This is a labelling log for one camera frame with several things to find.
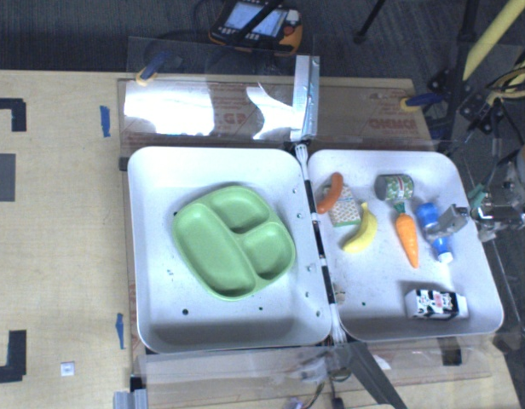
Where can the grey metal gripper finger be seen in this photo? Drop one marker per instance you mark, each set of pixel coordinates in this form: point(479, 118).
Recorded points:
point(452, 220)

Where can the black and white carton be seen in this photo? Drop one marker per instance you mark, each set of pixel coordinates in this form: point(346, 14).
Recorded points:
point(433, 304)

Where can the blue plastic bottle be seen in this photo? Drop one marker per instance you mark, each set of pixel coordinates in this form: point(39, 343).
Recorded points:
point(425, 215)

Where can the orange sausage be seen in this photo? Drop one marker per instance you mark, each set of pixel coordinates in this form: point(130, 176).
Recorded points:
point(332, 192)

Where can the white plastic tray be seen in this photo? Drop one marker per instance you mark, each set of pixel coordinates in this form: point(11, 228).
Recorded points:
point(160, 186)
point(373, 288)

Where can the green and white can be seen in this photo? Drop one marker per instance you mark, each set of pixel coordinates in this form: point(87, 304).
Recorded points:
point(394, 187)

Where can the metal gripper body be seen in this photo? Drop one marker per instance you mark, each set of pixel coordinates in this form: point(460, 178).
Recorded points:
point(503, 213)

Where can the yellow banana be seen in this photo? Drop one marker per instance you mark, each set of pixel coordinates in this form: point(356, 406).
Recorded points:
point(365, 234)

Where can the green divided plate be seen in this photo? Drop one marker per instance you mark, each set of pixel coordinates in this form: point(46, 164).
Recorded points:
point(220, 245)

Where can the orange carrot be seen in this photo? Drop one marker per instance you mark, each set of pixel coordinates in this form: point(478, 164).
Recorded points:
point(407, 232)

